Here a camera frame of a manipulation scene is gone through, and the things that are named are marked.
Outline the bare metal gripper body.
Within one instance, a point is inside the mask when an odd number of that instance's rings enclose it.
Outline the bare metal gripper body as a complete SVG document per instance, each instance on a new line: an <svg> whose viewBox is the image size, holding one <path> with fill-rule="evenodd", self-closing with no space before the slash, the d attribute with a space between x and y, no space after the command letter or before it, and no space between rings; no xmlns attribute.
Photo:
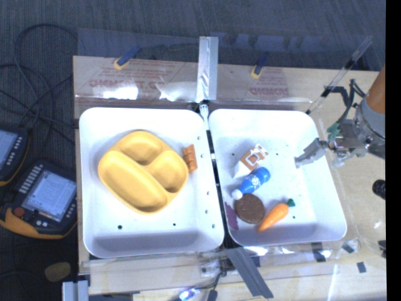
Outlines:
<svg viewBox="0 0 401 301"><path fill-rule="evenodd" d="M338 120L327 133L329 148L337 160L363 157L378 142L377 135L357 119Z"/></svg>

